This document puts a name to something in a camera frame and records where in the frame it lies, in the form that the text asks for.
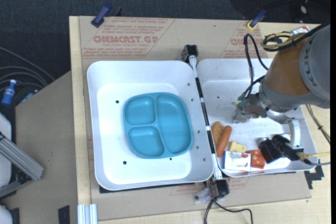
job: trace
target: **white tray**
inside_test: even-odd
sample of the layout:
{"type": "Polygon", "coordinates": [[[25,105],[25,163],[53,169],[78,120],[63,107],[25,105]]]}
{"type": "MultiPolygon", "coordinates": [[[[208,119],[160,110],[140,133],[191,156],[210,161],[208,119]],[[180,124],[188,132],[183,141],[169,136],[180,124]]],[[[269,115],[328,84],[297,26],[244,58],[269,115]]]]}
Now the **white tray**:
{"type": "Polygon", "coordinates": [[[98,61],[87,72],[94,170],[107,190],[203,182],[214,170],[192,68],[181,61],[98,61]],[[193,144],[186,153],[160,159],[136,156],[123,127],[123,106],[139,94],[167,92],[188,110],[193,144]]]}
{"type": "MultiPolygon", "coordinates": [[[[261,66],[258,59],[252,59],[255,72],[255,79],[265,75],[266,70],[261,66]]],[[[269,66],[271,59],[264,59],[263,62],[269,66]]],[[[279,124],[270,118],[250,119],[246,123],[234,123],[235,103],[237,98],[246,90],[250,84],[248,63],[246,59],[205,59],[197,65],[197,72],[200,79],[204,102],[210,125],[220,121],[223,126],[230,125],[232,133],[229,139],[247,146],[246,150],[258,149],[257,139],[260,137],[271,138],[274,134],[289,133],[288,124],[279,124]]],[[[253,93],[259,89],[259,84],[253,88],[253,93]]],[[[307,154],[316,153],[305,117],[301,108],[286,113],[290,118],[302,119],[300,121],[301,145],[307,154]]],[[[222,158],[217,158],[219,167],[223,167],[222,158]]],[[[251,172],[238,172],[221,169],[230,177],[250,176],[258,174],[287,173],[299,170],[310,170],[314,166],[307,165],[302,161],[290,161],[288,158],[280,158],[266,164],[264,169],[251,168],[251,172]]]]}

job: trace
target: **blue plate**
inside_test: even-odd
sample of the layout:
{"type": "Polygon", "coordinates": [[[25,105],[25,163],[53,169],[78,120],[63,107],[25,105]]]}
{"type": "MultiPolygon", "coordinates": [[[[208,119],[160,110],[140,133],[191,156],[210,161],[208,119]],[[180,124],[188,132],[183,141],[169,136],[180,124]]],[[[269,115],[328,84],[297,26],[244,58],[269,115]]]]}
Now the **blue plate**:
{"type": "Polygon", "coordinates": [[[130,98],[123,108],[128,143],[143,158],[166,158],[187,152],[193,143],[184,102],[171,93],[147,93],[130,98]]]}

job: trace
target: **orange sausage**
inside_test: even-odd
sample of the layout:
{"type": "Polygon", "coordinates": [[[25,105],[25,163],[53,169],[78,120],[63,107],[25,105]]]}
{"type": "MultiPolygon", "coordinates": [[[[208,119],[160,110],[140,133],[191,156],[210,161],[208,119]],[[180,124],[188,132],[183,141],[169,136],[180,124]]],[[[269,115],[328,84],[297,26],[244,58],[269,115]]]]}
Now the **orange sausage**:
{"type": "Polygon", "coordinates": [[[222,157],[224,150],[226,148],[227,142],[229,141],[232,132],[232,127],[227,125],[224,127],[220,140],[216,146],[217,157],[222,157]]]}

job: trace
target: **blue glue bottle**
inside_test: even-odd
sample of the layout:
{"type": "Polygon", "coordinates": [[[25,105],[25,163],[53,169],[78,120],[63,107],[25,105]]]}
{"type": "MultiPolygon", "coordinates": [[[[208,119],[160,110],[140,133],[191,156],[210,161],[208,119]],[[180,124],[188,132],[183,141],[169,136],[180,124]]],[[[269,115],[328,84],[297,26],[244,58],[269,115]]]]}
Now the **blue glue bottle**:
{"type": "Polygon", "coordinates": [[[15,94],[15,85],[16,85],[16,80],[15,79],[10,80],[9,86],[4,91],[4,96],[1,100],[1,105],[7,106],[11,103],[14,97],[14,94],[15,94]]]}

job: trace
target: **blue bottle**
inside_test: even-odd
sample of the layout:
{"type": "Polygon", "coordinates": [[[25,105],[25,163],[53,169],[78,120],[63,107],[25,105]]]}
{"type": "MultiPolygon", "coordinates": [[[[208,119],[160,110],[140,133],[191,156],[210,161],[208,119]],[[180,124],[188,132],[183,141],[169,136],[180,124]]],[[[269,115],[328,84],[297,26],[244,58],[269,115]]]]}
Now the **blue bottle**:
{"type": "Polygon", "coordinates": [[[15,94],[15,85],[16,85],[16,80],[12,79],[9,82],[9,86],[4,91],[4,96],[1,100],[1,105],[7,106],[11,103],[14,97],[14,94],[15,94]]]}

